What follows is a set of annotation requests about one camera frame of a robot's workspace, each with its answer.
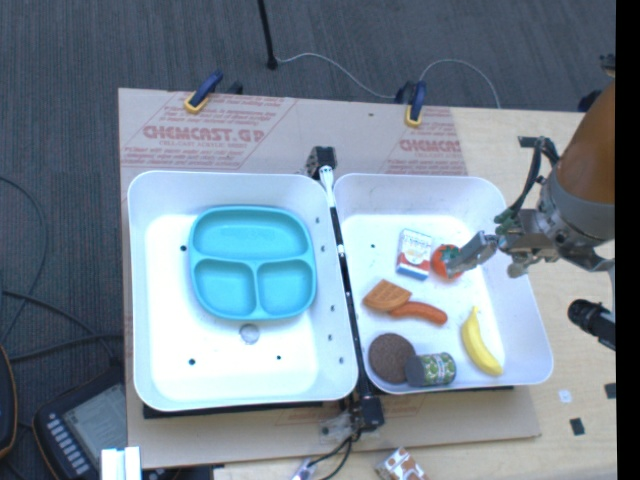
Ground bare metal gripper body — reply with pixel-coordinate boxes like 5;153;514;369
499;206;577;265

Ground orange toy tomato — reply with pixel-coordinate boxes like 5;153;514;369
430;243;467;283

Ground white, red and blue carton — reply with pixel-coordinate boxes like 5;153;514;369
394;228;434;282

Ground white plastic tray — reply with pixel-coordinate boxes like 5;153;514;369
332;172;555;396
126;170;360;413

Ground orange toy sausage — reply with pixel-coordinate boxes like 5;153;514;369
388;301;449;327

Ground yellow banana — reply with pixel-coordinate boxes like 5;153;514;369
460;305;505;378

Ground orange toy bread slice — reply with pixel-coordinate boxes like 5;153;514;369
362;278;414;315

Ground small green label can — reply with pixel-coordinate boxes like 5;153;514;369
403;351;458;389

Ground thin black and white rod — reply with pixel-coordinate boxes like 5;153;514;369
318;165;374;399

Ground brown round biscuit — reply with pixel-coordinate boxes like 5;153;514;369
368;332;418;385

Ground brown cardboard board, red print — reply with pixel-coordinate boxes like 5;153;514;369
118;87;543;470

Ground blue divided plate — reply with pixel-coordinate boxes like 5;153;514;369
188;205;318;322

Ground brown and white packet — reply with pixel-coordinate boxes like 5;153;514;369
374;446;431;480

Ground black cylinder on white bracket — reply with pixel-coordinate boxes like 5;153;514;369
566;255;617;352

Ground black block with thin wires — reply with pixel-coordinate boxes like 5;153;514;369
306;145;338;177
348;394;387;433

